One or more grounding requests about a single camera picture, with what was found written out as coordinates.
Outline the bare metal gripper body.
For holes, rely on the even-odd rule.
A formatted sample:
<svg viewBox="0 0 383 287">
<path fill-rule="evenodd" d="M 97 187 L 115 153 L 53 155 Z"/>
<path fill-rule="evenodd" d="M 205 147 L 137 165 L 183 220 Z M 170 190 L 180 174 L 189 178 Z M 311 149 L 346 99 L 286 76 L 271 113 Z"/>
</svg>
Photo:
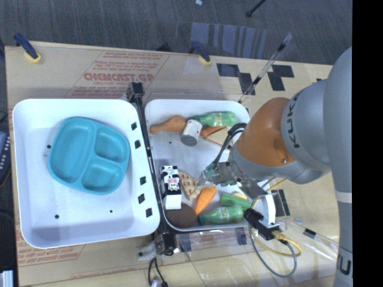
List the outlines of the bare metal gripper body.
<svg viewBox="0 0 383 287">
<path fill-rule="evenodd" d="M 230 161 L 215 163 L 208 166 L 208 180 L 222 186 L 236 185 L 240 181 L 237 166 Z"/>
</svg>

